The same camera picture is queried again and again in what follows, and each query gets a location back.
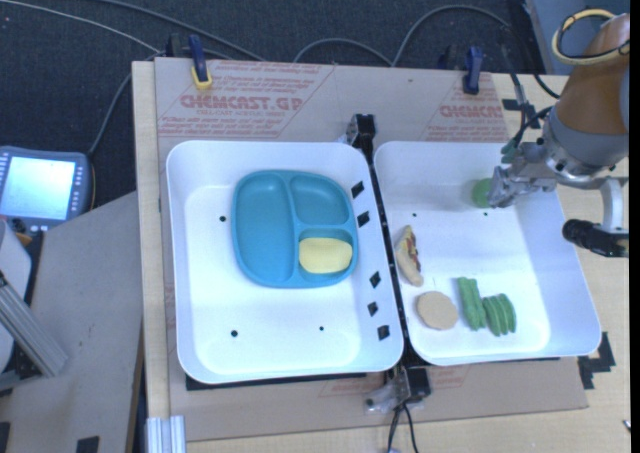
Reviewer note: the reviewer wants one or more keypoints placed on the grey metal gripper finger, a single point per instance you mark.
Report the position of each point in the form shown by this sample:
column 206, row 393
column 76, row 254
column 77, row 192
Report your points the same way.
column 512, row 196
column 496, row 188

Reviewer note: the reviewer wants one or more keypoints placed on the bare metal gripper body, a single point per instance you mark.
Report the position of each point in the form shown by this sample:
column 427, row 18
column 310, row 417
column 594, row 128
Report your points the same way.
column 532, row 171

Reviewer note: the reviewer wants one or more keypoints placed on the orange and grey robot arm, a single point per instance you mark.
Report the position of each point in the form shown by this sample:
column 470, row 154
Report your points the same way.
column 595, row 91

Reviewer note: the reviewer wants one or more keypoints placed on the green round toy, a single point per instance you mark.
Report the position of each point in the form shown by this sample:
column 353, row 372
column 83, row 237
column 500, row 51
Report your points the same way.
column 481, row 193

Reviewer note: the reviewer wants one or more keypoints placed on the white plastic tray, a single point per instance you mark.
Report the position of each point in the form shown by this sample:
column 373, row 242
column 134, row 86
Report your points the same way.
column 505, row 246
column 280, row 331

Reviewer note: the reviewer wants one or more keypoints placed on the toy pizza slice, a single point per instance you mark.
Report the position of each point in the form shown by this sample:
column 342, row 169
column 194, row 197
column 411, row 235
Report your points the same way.
column 409, row 261

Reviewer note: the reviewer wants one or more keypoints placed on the green toy bean pod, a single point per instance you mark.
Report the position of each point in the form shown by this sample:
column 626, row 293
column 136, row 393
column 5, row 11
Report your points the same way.
column 471, row 303

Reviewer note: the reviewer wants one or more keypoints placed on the green ridged toy vegetable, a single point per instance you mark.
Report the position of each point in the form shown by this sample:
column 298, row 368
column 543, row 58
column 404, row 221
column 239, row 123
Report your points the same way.
column 499, row 315

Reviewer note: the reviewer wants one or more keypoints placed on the thin black and white rod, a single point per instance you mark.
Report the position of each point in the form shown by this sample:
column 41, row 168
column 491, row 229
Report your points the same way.
column 386, row 236

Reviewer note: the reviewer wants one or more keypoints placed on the tan round biscuit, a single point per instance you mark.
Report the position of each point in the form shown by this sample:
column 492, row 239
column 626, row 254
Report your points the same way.
column 436, row 311

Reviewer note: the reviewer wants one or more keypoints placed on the yellow toy bread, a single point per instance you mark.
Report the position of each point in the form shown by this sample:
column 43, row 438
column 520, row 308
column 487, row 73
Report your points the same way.
column 325, row 255

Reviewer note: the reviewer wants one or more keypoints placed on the brown cardboard board red print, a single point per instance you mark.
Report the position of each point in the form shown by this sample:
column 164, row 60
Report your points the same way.
column 280, row 101

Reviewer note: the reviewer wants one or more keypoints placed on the blue divided plate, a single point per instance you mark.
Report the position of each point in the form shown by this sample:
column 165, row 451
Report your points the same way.
column 265, row 226

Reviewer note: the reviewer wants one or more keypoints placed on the black cylinder on white bracket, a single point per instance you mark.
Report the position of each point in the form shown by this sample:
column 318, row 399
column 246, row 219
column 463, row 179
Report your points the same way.
column 590, row 236

